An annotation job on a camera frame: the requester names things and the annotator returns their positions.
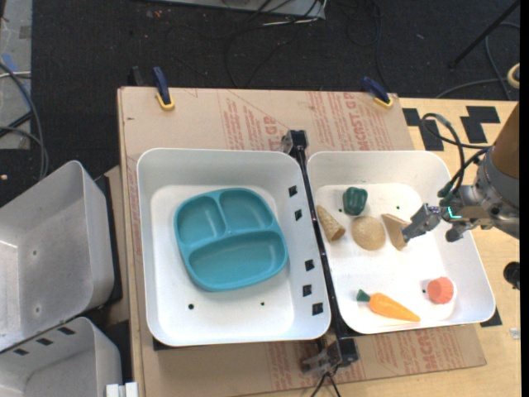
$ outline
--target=black tripod leg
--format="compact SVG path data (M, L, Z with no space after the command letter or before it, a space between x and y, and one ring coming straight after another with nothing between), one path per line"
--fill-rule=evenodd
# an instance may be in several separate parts
M502 23L512 12L514 12L514 9L516 9L518 6L520 6L520 0L516 0L509 9L505 11L505 13L500 16L491 26L489 26L483 34L481 34L478 38L475 39L475 41L472 42L459 56L457 56L454 61L450 62L448 66L450 69L455 69L458 63L460 63L466 56L469 54L480 42L483 38L485 38L488 34L490 34L494 28L496 28L500 23Z

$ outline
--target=toy bell pepper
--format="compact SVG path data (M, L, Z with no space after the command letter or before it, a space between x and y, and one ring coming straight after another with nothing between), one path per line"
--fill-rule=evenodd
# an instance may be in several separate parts
M367 191L349 187L343 194L344 212L358 216L362 213L367 202Z

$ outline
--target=white tray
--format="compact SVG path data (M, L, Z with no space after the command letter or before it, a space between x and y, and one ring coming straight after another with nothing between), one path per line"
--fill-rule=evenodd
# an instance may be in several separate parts
M368 192L360 215L381 222L384 213L409 221L422 204L436 206L437 191L450 180L437 155L427 151L320 152L310 157L307 172L315 204L325 207L346 228L340 240L324 240L339 310L350 328L368 334L478 323L492 317L493 293L469 232L449 243L445 233L450 225L441 222L401 251L388 236L381 249L366 251L351 236L354 217L339 211L343 209L342 194L351 186ZM434 304L424 292L428 281L439 276L448 276L455 283L456 295L448 304ZM366 303L356 301L359 289L389 295L418 314L421 322L373 313Z
M116 345L86 318L0 353L2 397L102 397L121 383Z
M153 149L139 159L137 174L147 323L158 341L182 347L308 340L326 332L326 283L303 177L292 157L278 151ZM228 187L264 198L283 231L288 263L260 284L213 293L191 281L173 217L184 200ZM290 196L293 188L297 193Z
M70 161L0 208L0 351L104 304L107 202Z

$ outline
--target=cardboard sheet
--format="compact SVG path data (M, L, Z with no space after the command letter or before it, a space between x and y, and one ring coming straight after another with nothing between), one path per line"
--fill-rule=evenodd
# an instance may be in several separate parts
M367 93L170 91L175 101L172 112L160 108L154 88L118 92L124 194L130 209L129 279L134 280L130 290L135 293L133 367L141 393L228 397L312 388L319 378L303 374L301 361L316 355L313 342L154 349L145 320L136 162L155 147L274 151L289 129L307 132L312 153L412 150L400 102L395 98L393 107L386 109ZM355 341L360 360L338 371L338 384L486 364L474 325L360 336Z

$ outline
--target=green light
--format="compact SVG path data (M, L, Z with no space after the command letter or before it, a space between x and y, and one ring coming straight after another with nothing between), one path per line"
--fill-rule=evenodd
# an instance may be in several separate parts
M452 208L450 206L448 206L448 214L449 216L452 218L452 219L461 219L462 216L455 216L454 214L452 214Z

